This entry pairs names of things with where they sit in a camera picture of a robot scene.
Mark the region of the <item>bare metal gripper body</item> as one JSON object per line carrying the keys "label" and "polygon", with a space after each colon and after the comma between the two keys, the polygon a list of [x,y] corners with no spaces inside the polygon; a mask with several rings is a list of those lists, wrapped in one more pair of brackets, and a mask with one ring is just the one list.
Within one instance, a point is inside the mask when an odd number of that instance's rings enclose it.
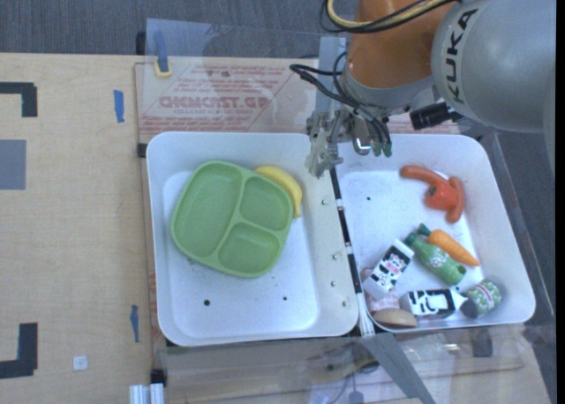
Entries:
{"label": "bare metal gripper body", "polygon": [[315,109],[307,119],[307,135],[312,147],[337,146],[345,142],[358,147],[374,147],[380,143],[377,123],[342,104],[336,108]]}

